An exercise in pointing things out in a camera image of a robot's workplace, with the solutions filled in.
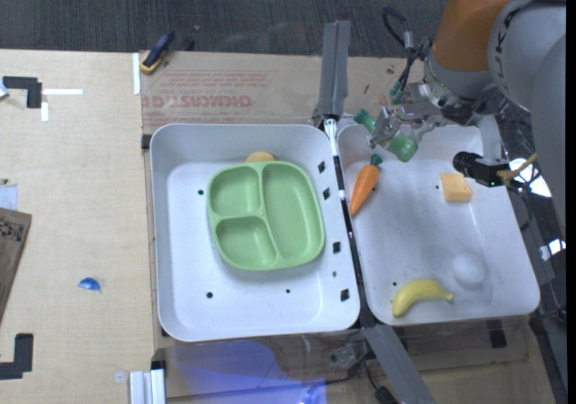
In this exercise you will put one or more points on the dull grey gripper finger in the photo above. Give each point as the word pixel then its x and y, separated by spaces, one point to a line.
pixel 425 128
pixel 382 125

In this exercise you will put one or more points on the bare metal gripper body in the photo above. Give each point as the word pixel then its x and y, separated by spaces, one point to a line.
pixel 427 107

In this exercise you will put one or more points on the green plastic bottle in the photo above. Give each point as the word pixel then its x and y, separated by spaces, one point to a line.
pixel 402 146

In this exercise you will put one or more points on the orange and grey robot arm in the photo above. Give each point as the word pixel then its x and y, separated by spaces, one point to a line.
pixel 468 29

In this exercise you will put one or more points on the orange toy carrot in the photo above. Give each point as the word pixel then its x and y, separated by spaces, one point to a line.
pixel 365 184

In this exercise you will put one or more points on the yellow bread slice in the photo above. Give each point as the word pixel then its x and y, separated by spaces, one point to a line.
pixel 456 187

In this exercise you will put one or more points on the thin black and white rod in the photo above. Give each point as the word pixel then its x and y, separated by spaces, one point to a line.
pixel 346 209

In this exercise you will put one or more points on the white plastic tray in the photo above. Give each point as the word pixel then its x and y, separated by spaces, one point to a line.
pixel 252 303
pixel 418 240

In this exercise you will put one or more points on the yellow round biscuit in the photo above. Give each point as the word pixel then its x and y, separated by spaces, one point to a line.
pixel 260 155

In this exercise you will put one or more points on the green divided plate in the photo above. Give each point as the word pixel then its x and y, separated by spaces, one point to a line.
pixel 288 213

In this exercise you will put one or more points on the white egg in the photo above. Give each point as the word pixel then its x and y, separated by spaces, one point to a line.
pixel 469 268

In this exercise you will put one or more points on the brown cardboard board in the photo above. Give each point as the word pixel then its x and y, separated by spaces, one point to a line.
pixel 225 92

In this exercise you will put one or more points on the yellow banana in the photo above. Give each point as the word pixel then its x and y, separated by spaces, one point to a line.
pixel 416 293

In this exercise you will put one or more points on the small blue scrap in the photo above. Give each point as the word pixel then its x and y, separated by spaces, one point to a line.
pixel 89 284

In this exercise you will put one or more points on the brown paper packet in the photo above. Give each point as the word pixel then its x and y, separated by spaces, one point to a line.
pixel 11 249

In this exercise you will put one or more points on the black cylinder on white bracket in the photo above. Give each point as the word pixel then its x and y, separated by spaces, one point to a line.
pixel 481 166

